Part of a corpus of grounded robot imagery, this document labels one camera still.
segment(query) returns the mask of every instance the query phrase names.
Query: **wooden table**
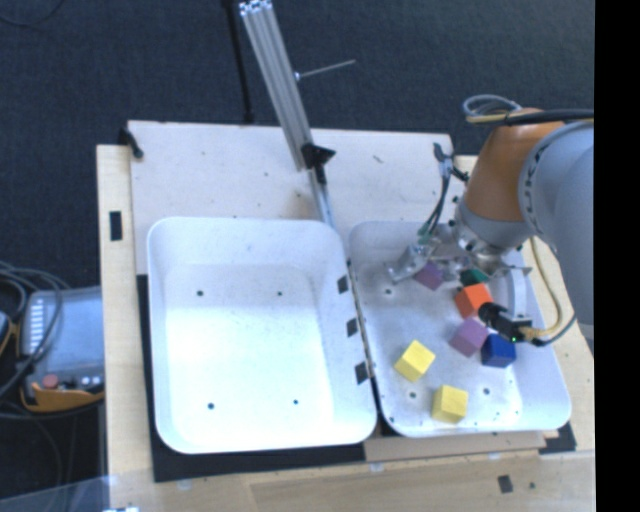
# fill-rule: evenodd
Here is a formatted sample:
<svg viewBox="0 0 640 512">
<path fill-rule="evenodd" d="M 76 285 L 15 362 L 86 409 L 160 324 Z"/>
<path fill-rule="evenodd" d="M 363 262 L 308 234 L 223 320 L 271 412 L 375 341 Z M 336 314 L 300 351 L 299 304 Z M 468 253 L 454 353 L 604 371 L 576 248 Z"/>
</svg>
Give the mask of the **wooden table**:
<svg viewBox="0 0 640 512">
<path fill-rule="evenodd" d="M 154 126 L 133 123 L 130 127 L 134 135 L 136 132 L 143 133 L 138 140 L 143 150 L 153 151 L 152 144 L 144 139 L 144 133 L 146 128 Z M 260 133 L 269 130 L 257 127 L 171 124 L 166 127 L 167 130 L 196 131 L 209 128 L 228 130 L 231 133 L 242 130 L 243 137 L 247 130 L 249 133 L 251 130 Z M 341 146 L 334 148 L 338 150 L 338 154 L 353 153 L 350 149 L 352 145 L 370 145 L 371 157 L 377 159 L 376 163 L 385 162 L 384 155 L 387 153 L 384 145 L 381 146 L 381 137 L 384 138 L 385 134 L 337 130 L 317 130 L 314 134 L 319 145 L 326 142 Z M 420 147 L 421 137 L 425 137 L 424 134 L 387 135 L 390 145 L 411 141 L 407 143 L 415 144 L 416 147 Z M 284 143 L 281 150 L 276 148 L 274 151 L 278 153 L 277 158 L 289 158 Z M 407 154 L 406 162 L 396 161 L 394 164 L 402 166 L 407 165 L 407 162 L 415 163 L 419 161 L 419 157 L 420 155 Z M 352 160 L 353 158 L 347 157 L 342 164 L 336 166 L 346 166 L 353 172 L 364 172 L 354 170 Z M 466 170 L 472 169 L 473 162 L 473 157 L 457 157 L 456 160 L 458 167 Z M 136 235 L 138 239 L 141 236 L 136 230 L 142 228 L 140 222 L 134 222 L 132 165 L 136 165 L 136 162 L 132 160 L 128 147 L 97 147 L 111 506 L 134 505 L 140 507 L 142 512 L 371 512 L 425 510 L 427 505 L 430 510 L 469 508 L 511 511 L 522 509 L 526 503 L 527 510 L 595 510 L 594 364 L 577 327 L 573 327 L 555 346 L 556 356 L 572 397 L 570 425 L 577 443 L 575 451 L 546 455 L 539 453 L 538 449 L 543 448 L 548 440 L 561 434 L 556 431 L 479 434 L 425 440 L 389 439 L 374 435 L 365 441 L 364 463 L 154 482 L 136 290 Z M 332 165 L 334 164 L 328 164 L 328 171 L 333 169 Z M 333 191 L 340 189 L 341 179 L 349 178 L 336 176 L 334 179 L 329 174 L 329 179 L 330 184 L 337 182 L 335 188 L 331 189 Z M 407 203 L 406 211 L 387 212 L 386 215 L 411 218 L 415 215 L 416 205 L 411 200 Z M 220 208 L 228 208 L 228 204 L 220 205 Z M 304 208 L 293 214 L 298 215 L 300 212 L 302 216 L 313 215 L 312 211 Z M 121 233 L 113 231 L 114 220 L 117 226 L 121 226 Z M 338 226 L 339 231 L 342 228 L 346 230 L 347 227 Z M 523 253 L 525 261 L 533 261 L 528 244 Z M 543 261 L 552 281 L 561 283 L 555 258 L 546 247 L 543 247 Z M 531 280 L 544 317 L 553 321 L 552 302 L 535 271 Z M 559 294 L 567 306 L 569 302 L 564 289 L 559 290 Z"/>
</svg>

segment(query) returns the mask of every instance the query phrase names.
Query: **purple cube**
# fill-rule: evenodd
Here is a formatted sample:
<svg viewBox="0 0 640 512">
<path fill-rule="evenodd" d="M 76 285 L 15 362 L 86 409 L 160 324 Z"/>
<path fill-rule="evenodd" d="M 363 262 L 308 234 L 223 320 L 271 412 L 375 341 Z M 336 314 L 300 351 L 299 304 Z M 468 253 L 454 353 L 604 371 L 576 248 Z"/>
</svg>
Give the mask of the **purple cube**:
<svg viewBox="0 0 640 512">
<path fill-rule="evenodd" d="M 482 345 L 480 354 L 483 365 L 506 368 L 516 360 L 516 347 L 499 334 L 490 334 Z"/>
<path fill-rule="evenodd" d="M 449 345 L 465 356 L 475 354 L 487 339 L 489 330 L 472 317 L 468 317 L 456 330 Z"/>
<path fill-rule="evenodd" d="M 430 290 L 437 290 L 444 282 L 444 272 L 434 263 L 427 262 L 413 278 Z"/>
</svg>

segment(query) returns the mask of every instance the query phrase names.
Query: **empty white tray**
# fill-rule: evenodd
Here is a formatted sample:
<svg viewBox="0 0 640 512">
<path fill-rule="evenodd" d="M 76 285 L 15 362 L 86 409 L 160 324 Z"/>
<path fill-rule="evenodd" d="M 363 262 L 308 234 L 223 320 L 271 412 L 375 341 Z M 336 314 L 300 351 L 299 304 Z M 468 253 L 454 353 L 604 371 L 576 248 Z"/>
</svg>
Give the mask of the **empty white tray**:
<svg viewBox="0 0 640 512">
<path fill-rule="evenodd" d="M 241 452 L 370 435 L 377 412 L 334 230 L 172 217 L 147 242 L 156 427 L 169 447 Z"/>
<path fill-rule="evenodd" d="M 516 360 L 507 368 L 483 366 L 480 353 L 466 357 L 449 345 L 463 319 L 454 303 L 459 281 L 436 291 L 415 279 L 393 284 L 386 265 L 415 243 L 421 223 L 365 222 L 350 236 L 349 252 L 358 292 L 371 364 L 382 414 L 407 437 L 432 437 L 477 432 L 554 430 L 571 413 L 571 401 L 551 345 L 516 344 Z M 523 266 L 512 251 L 508 264 Z M 508 305 L 506 278 L 491 280 L 494 301 Z M 528 278 L 527 311 L 534 326 L 543 324 Z M 393 365 L 413 340 L 436 355 L 425 375 L 410 382 Z M 431 417 L 433 393 L 442 384 L 469 393 L 467 415 L 457 424 Z"/>
</svg>

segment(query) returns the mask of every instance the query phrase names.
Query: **yellow cube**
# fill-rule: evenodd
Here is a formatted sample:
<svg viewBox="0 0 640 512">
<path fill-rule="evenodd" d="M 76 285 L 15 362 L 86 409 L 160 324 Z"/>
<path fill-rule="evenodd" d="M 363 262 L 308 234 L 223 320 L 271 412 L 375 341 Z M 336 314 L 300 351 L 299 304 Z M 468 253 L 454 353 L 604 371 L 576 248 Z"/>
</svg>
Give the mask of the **yellow cube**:
<svg viewBox="0 0 640 512">
<path fill-rule="evenodd" d="M 435 354 L 418 340 L 413 340 L 393 367 L 411 382 L 422 377 L 433 360 Z"/>
<path fill-rule="evenodd" d="M 464 389 L 443 384 L 433 395 L 431 417 L 448 423 L 458 423 L 467 415 L 468 401 L 469 393 Z"/>
</svg>

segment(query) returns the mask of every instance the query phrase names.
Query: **black floor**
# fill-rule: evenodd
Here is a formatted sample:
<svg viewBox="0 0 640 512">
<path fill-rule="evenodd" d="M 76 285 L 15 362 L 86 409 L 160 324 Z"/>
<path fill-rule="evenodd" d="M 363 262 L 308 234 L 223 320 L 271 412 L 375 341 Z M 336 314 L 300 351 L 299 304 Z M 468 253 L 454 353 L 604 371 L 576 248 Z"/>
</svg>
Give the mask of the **black floor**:
<svg viewBox="0 0 640 512">
<path fill-rule="evenodd" d="M 0 0 L 0 260 L 99 284 L 95 147 L 130 119 L 242 123 L 224 1 Z M 446 132 L 468 96 L 593 108 L 595 0 L 274 0 L 313 127 Z M 237 16 L 255 123 L 275 115 Z M 2 378 L 11 362 L 2 356 Z M 7 407 L 1 409 L 10 412 Z M 0 419 L 0 498 L 100 472 L 98 415 Z"/>
</svg>

